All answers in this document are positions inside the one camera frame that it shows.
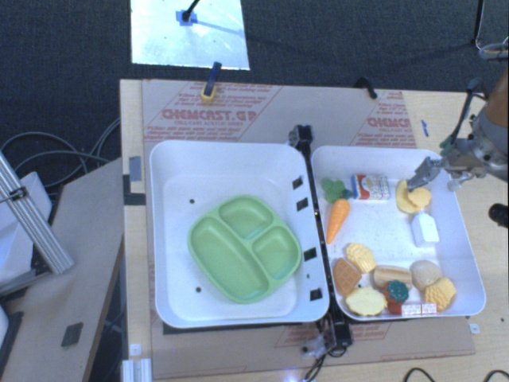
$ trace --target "divided plate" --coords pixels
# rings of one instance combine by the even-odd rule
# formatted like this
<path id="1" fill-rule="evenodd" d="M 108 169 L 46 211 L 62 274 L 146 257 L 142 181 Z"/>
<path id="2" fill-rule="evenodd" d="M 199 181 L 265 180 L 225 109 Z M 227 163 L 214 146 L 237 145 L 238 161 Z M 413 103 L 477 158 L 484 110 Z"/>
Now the divided plate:
<path id="1" fill-rule="evenodd" d="M 298 240 L 278 214 L 247 195 L 202 216 L 189 231 L 188 246 L 216 287 L 244 304 L 272 293 L 301 262 Z"/>

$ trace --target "toy food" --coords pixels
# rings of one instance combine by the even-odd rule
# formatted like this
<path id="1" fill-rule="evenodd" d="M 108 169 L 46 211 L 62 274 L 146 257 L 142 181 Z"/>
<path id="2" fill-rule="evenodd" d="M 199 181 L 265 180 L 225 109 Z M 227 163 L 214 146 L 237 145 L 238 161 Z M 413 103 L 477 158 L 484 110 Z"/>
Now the toy food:
<path id="1" fill-rule="evenodd" d="M 328 216 L 327 243 L 330 244 L 341 229 L 344 220 L 350 212 L 350 203 L 348 198 L 352 192 L 344 188 L 341 180 L 325 179 L 321 182 L 321 187 L 325 191 L 325 200 L 332 204 L 331 212 Z"/>
<path id="2" fill-rule="evenodd" d="M 416 188 L 408 192 L 408 199 L 422 209 L 431 202 L 431 191 L 423 187 Z"/>
<path id="3" fill-rule="evenodd" d="M 429 260 L 418 260 L 412 264 L 410 271 L 412 272 L 412 283 L 419 291 L 424 291 L 427 286 L 442 277 L 442 270 Z"/>
<path id="4" fill-rule="evenodd" d="M 352 175 L 353 196 L 357 200 L 388 200 L 389 184 L 382 175 Z"/>
<path id="5" fill-rule="evenodd" d="M 399 280 L 391 280 L 383 289 L 387 299 L 387 309 L 392 314 L 401 314 L 401 306 L 408 299 L 408 288 Z"/>
<path id="6" fill-rule="evenodd" d="M 344 220 L 350 212 L 350 203 L 344 198 L 336 200 L 332 204 L 331 213 L 328 216 L 327 243 L 330 244 L 341 229 Z"/>
<path id="7" fill-rule="evenodd" d="M 346 297 L 348 308 L 362 316 L 378 315 L 387 307 L 385 296 L 371 287 L 357 287 Z"/>
<path id="8" fill-rule="evenodd" d="M 415 214 L 411 227 L 415 246 L 432 246 L 440 240 L 435 219 L 424 211 Z"/>
<path id="9" fill-rule="evenodd" d="M 401 180 L 396 187 L 396 205 L 400 210 L 406 213 L 416 213 L 421 207 L 414 204 L 408 197 L 408 186 L 406 180 Z"/>
<path id="10" fill-rule="evenodd" d="M 361 273 L 369 273 L 376 267 L 375 258 L 370 248 L 362 244 L 349 244 L 346 250 L 347 259 L 353 263 Z"/>
<path id="11" fill-rule="evenodd" d="M 357 286 L 362 275 L 345 259 L 339 258 L 332 268 L 332 277 L 336 289 L 343 296 L 348 296 Z"/>
<path id="12" fill-rule="evenodd" d="M 375 286 L 383 289 L 391 280 L 405 283 L 406 288 L 412 288 L 412 272 L 403 267 L 380 265 L 373 271 Z"/>
<path id="13" fill-rule="evenodd" d="M 453 282 L 446 277 L 442 277 L 426 287 L 424 299 L 426 302 L 434 302 L 437 305 L 437 310 L 442 311 L 447 308 L 455 295 L 456 287 L 454 287 Z"/>

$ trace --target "small label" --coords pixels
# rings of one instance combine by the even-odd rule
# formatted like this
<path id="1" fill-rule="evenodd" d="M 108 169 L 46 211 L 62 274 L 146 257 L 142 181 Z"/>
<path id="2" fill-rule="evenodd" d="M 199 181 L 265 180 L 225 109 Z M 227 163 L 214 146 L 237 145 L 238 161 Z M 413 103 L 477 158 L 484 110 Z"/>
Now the small label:
<path id="1" fill-rule="evenodd" d="M 402 315 L 419 315 L 422 313 L 420 304 L 403 304 L 401 306 Z"/>
<path id="2" fill-rule="evenodd" d="M 138 355 L 142 355 L 142 345 L 141 344 L 130 344 L 129 345 L 129 355 L 130 355 L 130 357 L 136 357 Z"/>
<path id="3" fill-rule="evenodd" d="M 472 334 L 478 334 L 480 333 L 479 325 L 478 324 L 468 324 L 470 326 L 470 333 Z"/>
<path id="4" fill-rule="evenodd" d="M 422 305 L 422 313 L 423 314 L 436 314 L 437 313 L 437 305 L 434 302 L 427 302 Z"/>

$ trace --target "toy bread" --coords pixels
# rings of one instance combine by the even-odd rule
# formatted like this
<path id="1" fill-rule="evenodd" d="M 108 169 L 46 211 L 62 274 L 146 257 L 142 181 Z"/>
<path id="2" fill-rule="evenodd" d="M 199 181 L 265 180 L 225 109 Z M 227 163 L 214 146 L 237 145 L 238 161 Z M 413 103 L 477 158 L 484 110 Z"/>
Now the toy bread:
<path id="1" fill-rule="evenodd" d="M 346 250 L 347 259 L 361 273 L 369 273 L 376 267 L 373 253 L 362 244 L 349 244 Z"/>
<path id="2" fill-rule="evenodd" d="M 426 287 L 424 299 L 426 302 L 434 302 L 437 305 L 437 310 L 442 311 L 447 308 L 455 295 L 456 287 L 454 287 L 453 282 L 446 277 L 442 277 Z"/>
<path id="3" fill-rule="evenodd" d="M 378 315 L 387 307 L 385 296 L 371 287 L 357 287 L 346 297 L 348 308 L 358 315 Z"/>
<path id="4" fill-rule="evenodd" d="M 360 272 L 345 259 L 339 258 L 332 268 L 332 277 L 336 289 L 343 295 L 348 296 L 362 278 Z"/>
<path id="5" fill-rule="evenodd" d="M 403 267 L 380 265 L 373 271 L 375 286 L 383 289 L 391 280 L 405 283 L 406 288 L 412 288 L 412 272 Z"/>
<path id="6" fill-rule="evenodd" d="M 442 277 L 442 270 L 429 260 L 418 260 L 412 264 L 410 271 L 412 272 L 412 283 L 419 291 L 424 291 L 427 286 Z"/>

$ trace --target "white tray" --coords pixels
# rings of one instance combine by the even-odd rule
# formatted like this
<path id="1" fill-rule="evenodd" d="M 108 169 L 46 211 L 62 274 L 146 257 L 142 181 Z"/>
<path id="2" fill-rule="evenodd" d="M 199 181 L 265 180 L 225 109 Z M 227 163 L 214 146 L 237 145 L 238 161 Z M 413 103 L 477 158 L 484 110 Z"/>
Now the white tray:
<path id="1" fill-rule="evenodd" d="M 410 227 L 412 216 L 399 211 L 394 199 L 395 187 L 402 179 L 411 178 L 414 170 L 425 157 L 438 159 L 428 150 L 384 149 L 368 147 L 323 146 L 313 154 L 313 171 L 317 184 L 318 203 L 324 228 L 327 228 L 330 204 L 324 198 L 321 181 L 325 178 L 342 180 L 352 189 L 353 174 L 380 174 L 387 177 L 390 200 L 351 200 L 351 211 L 340 232 L 328 245 L 331 266 L 344 256 L 344 249 L 351 242 L 368 246 L 377 264 L 410 268 L 420 259 L 436 263 L 445 277 L 450 278 L 457 289 L 452 305 L 435 317 L 468 316 L 478 314 L 486 302 L 483 283 L 472 253 L 464 227 L 456 194 L 447 189 L 449 175 L 441 171 L 427 188 L 432 201 L 426 211 L 435 219 L 440 241 L 432 247 L 418 248 Z M 371 275 L 363 275 L 361 286 L 374 286 Z M 376 317 L 361 317 L 352 313 L 344 298 L 336 292 L 340 308 L 351 318 L 359 321 L 401 319 L 401 315 L 384 310 Z M 413 287 L 408 303 L 423 303 L 422 294 Z M 412 315 L 404 318 L 421 318 L 430 315 Z"/>
<path id="2" fill-rule="evenodd" d="M 293 189 L 293 182 L 302 183 Z M 168 141 L 150 154 L 155 302 L 161 319 L 177 328 L 313 322 L 329 304 L 305 160 L 279 144 Z M 273 294 L 238 304 L 218 291 L 191 257 L 188 230 L 229 197 L 264 200 L 289 226 L 303 253 L 300 267 Z M 297 211 L 297 202 L 309 206 Z M 307 259 L 314 249 L 316 257 Z"/>

